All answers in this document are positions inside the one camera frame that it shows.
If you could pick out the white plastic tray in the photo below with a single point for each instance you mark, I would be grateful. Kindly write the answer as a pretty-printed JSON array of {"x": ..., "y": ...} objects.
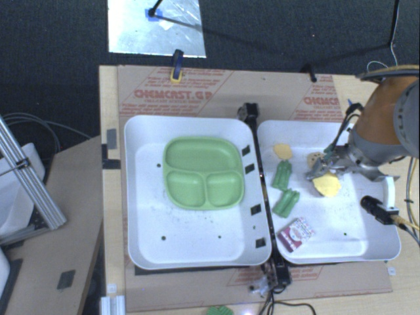
[
  {"x": 331, "y": 222},
  {"x": 197, "y": 235}
]

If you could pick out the black cylinder on white bracket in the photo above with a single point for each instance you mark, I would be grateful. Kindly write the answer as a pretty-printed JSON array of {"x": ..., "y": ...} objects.
[{"x": 377, "y": 208}]

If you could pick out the green asparagus bundle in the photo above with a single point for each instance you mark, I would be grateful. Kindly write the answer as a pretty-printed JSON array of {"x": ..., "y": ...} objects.
[
  {"x": 281, "y": 176},
  {"x": 286, "y": 203}
]

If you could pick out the brown cardboard board red print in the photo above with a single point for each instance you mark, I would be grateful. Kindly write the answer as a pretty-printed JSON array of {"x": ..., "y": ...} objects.
[{"x": 210, "y": 90}]

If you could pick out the thin black rod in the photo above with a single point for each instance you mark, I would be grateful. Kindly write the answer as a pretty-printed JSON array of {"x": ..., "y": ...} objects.
[{"x": 266, "y": 195}]

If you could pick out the tan chocolate chip biscuit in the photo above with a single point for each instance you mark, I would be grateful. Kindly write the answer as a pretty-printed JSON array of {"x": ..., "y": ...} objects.
[{"x": 312, "y": 159}]

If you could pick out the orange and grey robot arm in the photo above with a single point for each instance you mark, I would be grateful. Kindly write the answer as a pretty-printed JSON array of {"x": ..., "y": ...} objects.
[{"x": 377, "y": 117}]

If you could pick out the green divided plate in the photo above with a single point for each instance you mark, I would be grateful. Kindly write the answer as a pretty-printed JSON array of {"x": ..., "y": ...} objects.
[{"x": 197, "y": 162}]

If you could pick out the small yellow crisp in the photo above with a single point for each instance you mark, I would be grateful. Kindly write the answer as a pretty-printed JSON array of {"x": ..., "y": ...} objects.
[{"x": 282, "y": 151}]

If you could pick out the green ridged toy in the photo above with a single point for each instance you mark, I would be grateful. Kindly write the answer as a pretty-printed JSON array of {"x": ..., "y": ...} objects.
[{"x": 220, "y": 311}]

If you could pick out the large yellow crisp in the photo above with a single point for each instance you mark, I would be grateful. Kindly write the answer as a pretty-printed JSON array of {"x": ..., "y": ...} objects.
[{"x": 328, "y": 186}]

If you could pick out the pink and maroon packet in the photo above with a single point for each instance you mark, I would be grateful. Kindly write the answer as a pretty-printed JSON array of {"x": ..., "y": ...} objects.
[{"x": 295, "y": 235}]

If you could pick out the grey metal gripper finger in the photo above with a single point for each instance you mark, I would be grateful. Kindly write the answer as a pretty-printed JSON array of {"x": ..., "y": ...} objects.
[
  {"x": 329, "y": 171},
  {"x": 313, "y": 172}
]

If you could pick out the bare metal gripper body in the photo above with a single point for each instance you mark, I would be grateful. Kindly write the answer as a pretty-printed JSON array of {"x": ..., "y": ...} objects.
[{"x": 349, "y": 163}]

